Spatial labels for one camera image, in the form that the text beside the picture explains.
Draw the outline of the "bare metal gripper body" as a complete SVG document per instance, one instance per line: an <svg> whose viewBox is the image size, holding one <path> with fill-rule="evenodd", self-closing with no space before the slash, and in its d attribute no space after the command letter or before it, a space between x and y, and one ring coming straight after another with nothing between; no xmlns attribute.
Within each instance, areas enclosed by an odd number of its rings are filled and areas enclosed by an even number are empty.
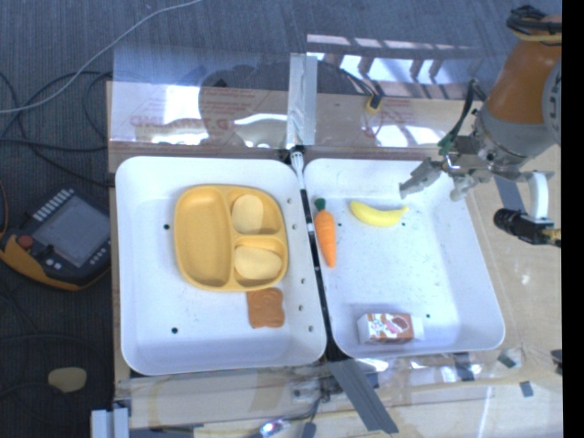
<svg viewBox="0 0 584 438"><path fill-rule="evenodd" d="M439 141L439 153L444 157L443 170L449 175L468 175L479 182L487 182L491 176L516 181L530 160L477 131L470 135L448 133Z"/></svg>

